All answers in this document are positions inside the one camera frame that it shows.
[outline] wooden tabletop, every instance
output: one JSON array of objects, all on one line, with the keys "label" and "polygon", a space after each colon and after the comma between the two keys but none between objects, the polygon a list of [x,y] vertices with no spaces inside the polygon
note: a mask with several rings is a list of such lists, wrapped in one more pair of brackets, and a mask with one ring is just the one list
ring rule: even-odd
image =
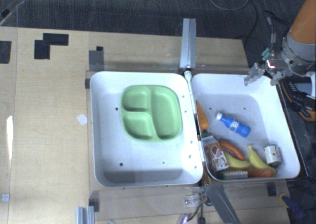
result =
[{"label": "wooden tabletop", "polygon": [[[0,128],[0,189],[10,194],[9,203],[0,204],[0,223],[74,224],[76,207],[88,206],[90,188],[99,188],[112,206],[96,213],[96,223],[106,224],[109,219],[116,224],[176,223],[180,212],[188,211],[180,202],[180,187],[164,188],[158,195],[161,187],[149,193],[147,188],[122,191],[93,185],[88,125],[81,125],[77,116],[88,117],[85,79],[90,50],[103,47],[105,64],[121,69],[139,63],[176,66],[181,38],[5,27],[0,31],[0,40],[12,42],[10,63],[0,64],[0,91],[15,92],[0,97],[1,105],[11,107],[8,114],[1,115],[1,123],[14,117],[11,166],[6,127]],[[44,33],[68,34],[68,45],[51,45],[50,59],[34,59],[35,40],[43,41]],[[197,38],[196,58],[197,64],[214,68],[248,67],[240,40]],[[278,194],[288,193],[285,182],[276,188]],[[265,185],[225,190],[242,223],[289,223],[287,210],[276,197],[268,197]],[[168,212],[156,209],[159,200],[168,206]],[[140,209],[144,202],[145,210]],[[221,223],[214,207],[205,209],[205,216],[207,223]]]}]

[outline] white bottle cap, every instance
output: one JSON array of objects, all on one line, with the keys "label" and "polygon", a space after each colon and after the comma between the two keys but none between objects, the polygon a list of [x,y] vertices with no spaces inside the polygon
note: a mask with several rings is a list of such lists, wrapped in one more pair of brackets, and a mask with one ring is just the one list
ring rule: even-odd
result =
[{"label": "white bottle cap", "polygon": [[220,119],[222,118],[222,116],[223,116],[223,115],[222,115],[220,112],[218,112],[217,115],[216,115],[216,119],[217,119],[217,120],[220,120]]}]

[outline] white can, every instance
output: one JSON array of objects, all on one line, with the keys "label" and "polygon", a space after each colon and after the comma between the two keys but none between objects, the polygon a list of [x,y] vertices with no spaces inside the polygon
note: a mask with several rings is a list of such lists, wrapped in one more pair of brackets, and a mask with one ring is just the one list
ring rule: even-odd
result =
[{"label": "white can", "polygon": [[263,151],[265,153],[266,162],[268,165],[279,166],[280,164],[282,164],[281,154],[277,145],[267,145],[264,147]]}]

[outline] white sticker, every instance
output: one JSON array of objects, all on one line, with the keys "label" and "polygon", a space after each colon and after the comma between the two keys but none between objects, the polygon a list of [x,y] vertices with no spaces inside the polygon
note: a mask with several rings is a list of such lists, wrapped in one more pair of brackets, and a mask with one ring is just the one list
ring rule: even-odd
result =
[{"label": "white sticker", "polygon": [[10,194],[2,194],[2,201],[9,201],[10,200]]},{"label": "white sticker", "polygon": [[76,119],[79,121],[81,126],[86,125],[88,123],[88,118],[84,114],[77,116]]}]

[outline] yellow banana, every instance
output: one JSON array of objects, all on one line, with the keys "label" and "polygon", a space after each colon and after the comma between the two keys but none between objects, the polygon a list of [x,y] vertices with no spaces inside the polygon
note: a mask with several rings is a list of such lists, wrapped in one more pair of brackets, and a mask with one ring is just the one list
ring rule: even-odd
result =
[{"label": "yellow banana", "polygon": [[248,145],[248,148],[249,148],[249,160],[255,168],[257,168],[257,169],[270,169],[273,171],[273,174],[277,173],[277,171],[274,168],[265,164],[260,159],[258,154],[252,149],[252,145]]},{"label": "yellow banana", "polygon": [[247,161],[240,161],[236,158],[233,158],[231,155],[228,153],[224,152],[224,156],[227,160],[228,166],[232,169],[248,169],[250,166],[250,163]]}]

